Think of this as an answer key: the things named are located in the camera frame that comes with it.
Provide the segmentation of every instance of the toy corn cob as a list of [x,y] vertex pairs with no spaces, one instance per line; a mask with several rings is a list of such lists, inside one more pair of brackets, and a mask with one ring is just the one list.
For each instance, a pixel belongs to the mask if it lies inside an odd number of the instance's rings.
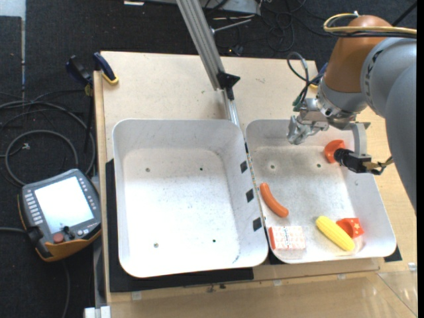
[[315,221],[315,224],[328,239],[343,250],[351,251],[355,248],[355,243],[352,238],[330,218],[321,215]]

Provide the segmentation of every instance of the small box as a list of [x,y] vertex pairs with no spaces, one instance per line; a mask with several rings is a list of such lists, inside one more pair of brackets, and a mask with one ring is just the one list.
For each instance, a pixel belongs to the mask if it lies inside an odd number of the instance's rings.
[[272,250],[304,250],[305,235],[302,226],[273,226],[268,229]]

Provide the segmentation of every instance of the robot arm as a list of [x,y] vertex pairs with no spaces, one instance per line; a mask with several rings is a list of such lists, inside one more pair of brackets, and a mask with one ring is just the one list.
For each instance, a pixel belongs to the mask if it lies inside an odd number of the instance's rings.
[[[394,28],[370,15],[350,17],[354,19],[348,26],[331,28],[349,29],[350,33],[338,39],[317,96],[304,99],[299,115],[291,117],[288,140],[301,144],[329,126],[355,129],[355,152],[339,154],[339,162],[354,172],[375,172],[366,154],[367,126],[355,123],[357,114],[370,106],[386,120],[392,159],[416,212],[416,30],[414,34],[408,28]],[[374,31],[349,36],[359,30]]]

